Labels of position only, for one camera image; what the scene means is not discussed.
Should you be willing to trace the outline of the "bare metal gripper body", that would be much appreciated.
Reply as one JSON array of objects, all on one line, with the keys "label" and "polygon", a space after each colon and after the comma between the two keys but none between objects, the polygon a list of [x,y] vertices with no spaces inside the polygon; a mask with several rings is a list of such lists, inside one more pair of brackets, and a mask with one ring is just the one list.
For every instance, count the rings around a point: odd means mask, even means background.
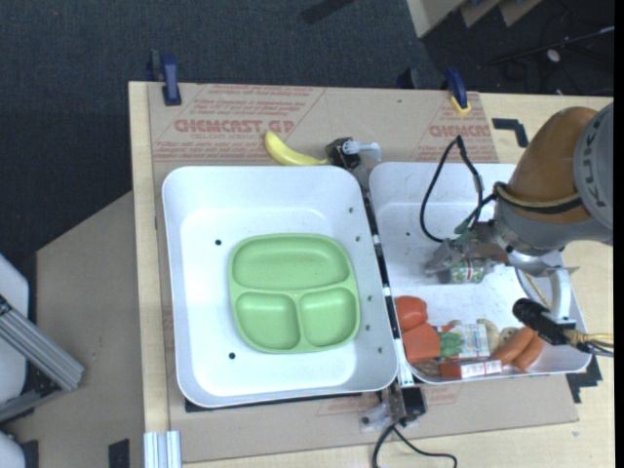
[{"label": "bare metal gripper body", "polygon": [[502,219],[477,222],[456,239],[456,247],[467,258],[504,264],[529,275],[544,274],[544,251],[523,241]]}]

